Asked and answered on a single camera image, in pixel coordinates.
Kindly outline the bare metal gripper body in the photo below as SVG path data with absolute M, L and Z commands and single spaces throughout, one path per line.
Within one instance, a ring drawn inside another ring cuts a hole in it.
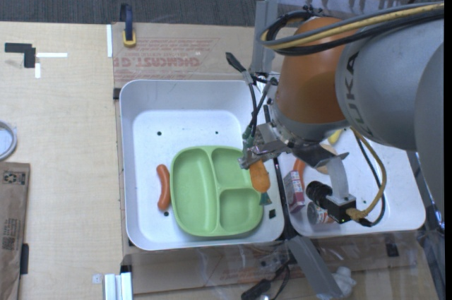
M 284 125 L 271 121 L 246 130 L 246 154 L 262 153 L 261 160 L 274 159 L 283 152 L 301 160 L 320 160 L 320 126 L 295 122 Z

